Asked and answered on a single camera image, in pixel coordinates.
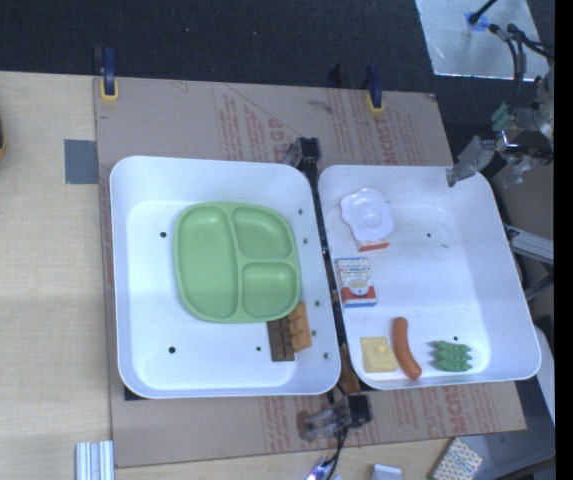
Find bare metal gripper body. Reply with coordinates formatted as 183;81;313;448
494;74;556;165

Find yellow patterned packet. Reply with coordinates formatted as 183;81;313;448
427;436;485;480

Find brown cardboard board red print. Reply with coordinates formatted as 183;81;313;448
92;76;529;470

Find thin black rod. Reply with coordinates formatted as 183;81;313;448
307;165;353;395

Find green divided plate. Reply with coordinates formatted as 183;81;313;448
172;201;303;326

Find yellow cheese slice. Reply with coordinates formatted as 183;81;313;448
359;335;400;375

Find orange and white carton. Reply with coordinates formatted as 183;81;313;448
352;234;392;254

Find white plastic tray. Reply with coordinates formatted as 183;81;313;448
316;163;544;392
108;154;343;401

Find brown chocolate bar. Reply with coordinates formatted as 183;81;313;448
266;317;298;364

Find white fried egg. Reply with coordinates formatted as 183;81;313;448
339;186;396;243

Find white blue red carton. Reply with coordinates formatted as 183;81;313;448
334;256;379;310

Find orange biscuit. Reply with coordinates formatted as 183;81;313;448
285;301;314;354

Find orange sausage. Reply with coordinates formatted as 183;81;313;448
391;315;424;381

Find green pea pods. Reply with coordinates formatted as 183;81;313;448
427;339;474;374

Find black block with thin wires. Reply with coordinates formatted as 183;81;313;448
283;136;324;170
297;392;374;442

